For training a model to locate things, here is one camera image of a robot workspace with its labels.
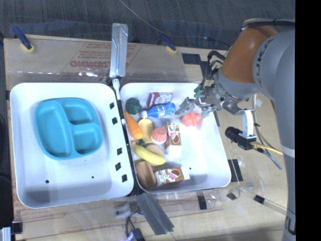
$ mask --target toy milk carton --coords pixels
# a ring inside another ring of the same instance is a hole
[[[182,150],[180,126],[178,123],[166,123],[164,128],[167,131],[165,151],[170,156],[180,157]]]
[[[174,167],[171,169],[159,170],[155,172],[158,186],[176,184],[183,180],[190,179],[190,175],[184,167]]]

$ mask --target toy carrot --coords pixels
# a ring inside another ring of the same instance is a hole
[[[128,129],[130,131],[130,134],[133,138],[140,140],[144,136],[140,126],[135,121],[135,119],[127,112],[125,111],[125,118],[127,122]]]

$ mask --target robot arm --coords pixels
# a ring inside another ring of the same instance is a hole
[[[287,20],[249,20],[231,47],[221,68],[213,74],[212,86],[201,85],[195,99],[186,100],[176,111],[182,116],[197,105],[202,117],[212,111],[227,110],[233,115],[245,115],[238,103],[256,93],[263,93],[273,105],[288,182],[288,204],[283,241],[296,240],[295,223],[295,129],[294,76],[295,29],[277,32],[270,25],[291,25]],[[244,135],[234,133],[235,139]]]

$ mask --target white sink basin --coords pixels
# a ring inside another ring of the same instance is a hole
[[[43,152],[35,131],[36,107],[47,99],[77,97],[95,109],[103,144],[88,156],[55,160]],[[124,133],[113,90],[96,83],[21,83],[10,94],[19,200],[30,208],[111,199],[133,189]]]
[[[187,96],[194,97],[194,89],[197,86],[194,83],[129,83],[121,88],[120,97],[123,107],[128,99],[135,97],[139,99],[142,108],[147,108],[150,92],[171,92],[173,94],[171,102],[178,109]],[[197,106],[193,111],[202,112]],[[133,117],[136,121],[140,119],[139,113]],[[220,188],[230,183],[231,170],[213,113],[203,118],[195,127],[185,126],[181,119],[174,114],[160,118],[149,117],[149,119],[154,128],[163,127],[166,123],[178,123],[182,141],[180,156],[176,156],[175,153],[165,153],[166,163],[155,167],[154,170],[181,166],[187,169],[190,179],[175,185],[163,185],[148,189],[141,187],[145,192],[153,194],[186,192]],[[134,152],[133,159],[135,162],[140,160]]]

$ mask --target blue clamp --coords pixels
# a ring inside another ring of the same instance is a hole
[[[175,54],[177,52],[177,49],[174,43],[168,36],[165,36],[164,34],[160,34],[159,39],[166,43],[167,45],[166,49],[169,50],[171,53]]]
[[[32,53],[34,50],[34,46],[29,42],[28,38],[24,34],[24,32],[18,27],[12,27],[13,33],[20,39],[21,47],[28,53]]]

